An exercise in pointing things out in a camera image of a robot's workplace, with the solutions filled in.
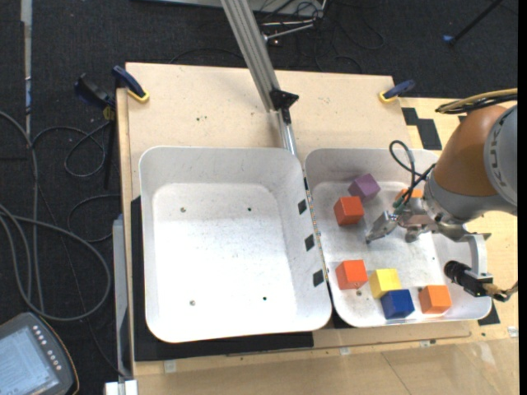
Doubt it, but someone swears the purple cube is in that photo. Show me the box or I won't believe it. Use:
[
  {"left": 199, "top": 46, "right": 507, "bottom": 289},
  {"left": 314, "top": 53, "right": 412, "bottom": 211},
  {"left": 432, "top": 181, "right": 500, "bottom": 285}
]
[{"left": 347, "top": 173, "right": 381, "bottom": 202}]

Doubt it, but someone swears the pale wood board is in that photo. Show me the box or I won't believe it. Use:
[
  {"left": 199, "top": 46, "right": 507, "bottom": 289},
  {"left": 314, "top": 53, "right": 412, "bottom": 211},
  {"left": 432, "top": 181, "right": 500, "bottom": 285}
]
[{"left": 124, "top": 62, "right": 473, "bottom": 377}]

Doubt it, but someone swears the blue cube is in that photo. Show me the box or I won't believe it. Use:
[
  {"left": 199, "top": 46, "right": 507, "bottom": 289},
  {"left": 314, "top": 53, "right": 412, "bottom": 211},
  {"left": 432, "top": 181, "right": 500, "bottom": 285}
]
[{"left": 380, "top": 289, "right": 416, "bottom": 320}]

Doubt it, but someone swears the black cylinder on white bracket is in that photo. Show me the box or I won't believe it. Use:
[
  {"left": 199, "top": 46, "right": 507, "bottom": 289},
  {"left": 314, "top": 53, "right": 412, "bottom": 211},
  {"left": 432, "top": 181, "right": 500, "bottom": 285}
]
[{"left": 443, "top": 231, "right": 494, "bottom": 298}]

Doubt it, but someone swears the orange cube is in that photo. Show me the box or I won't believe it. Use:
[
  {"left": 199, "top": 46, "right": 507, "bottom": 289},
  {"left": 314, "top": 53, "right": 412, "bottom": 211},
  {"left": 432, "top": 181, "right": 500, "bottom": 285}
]
[
  {"left": 394, "top": 188, "right": 425, "bottom": 205},
  {"left": 418, "top": 285, "right": 453, "bottom": 315}
]

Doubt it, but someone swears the red-orange cube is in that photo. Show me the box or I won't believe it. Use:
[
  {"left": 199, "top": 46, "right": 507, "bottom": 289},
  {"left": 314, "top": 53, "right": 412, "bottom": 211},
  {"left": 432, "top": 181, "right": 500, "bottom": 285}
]
[
  {"left": 333, "top": 196, "right": 366, "bottom": 227},
  {"left": 334, "top": 259, "right": 369, "bottom": 290}
]

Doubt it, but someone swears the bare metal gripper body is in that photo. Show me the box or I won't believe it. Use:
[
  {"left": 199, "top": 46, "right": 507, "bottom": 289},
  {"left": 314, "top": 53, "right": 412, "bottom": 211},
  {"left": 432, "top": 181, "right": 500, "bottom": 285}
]
[{"left": 395, "top": 203, "right": 470, "bottom": 241}]

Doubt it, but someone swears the yellow cube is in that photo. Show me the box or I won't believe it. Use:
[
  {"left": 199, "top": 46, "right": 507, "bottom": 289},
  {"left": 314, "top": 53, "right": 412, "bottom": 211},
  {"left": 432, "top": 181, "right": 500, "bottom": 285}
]
[{"left": 368, "top": 267, "right": 403, "bottom": 300}]

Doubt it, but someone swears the white plastic tray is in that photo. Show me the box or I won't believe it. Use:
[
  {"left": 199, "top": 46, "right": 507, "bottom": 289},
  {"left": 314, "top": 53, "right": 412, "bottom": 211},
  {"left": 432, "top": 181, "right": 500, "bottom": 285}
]
[
  {"left": 304, "top": 147, "right": 493, "bottom": 329},
  {"left": 138, "top": 145, "right": 333, "bottom": 344}
]

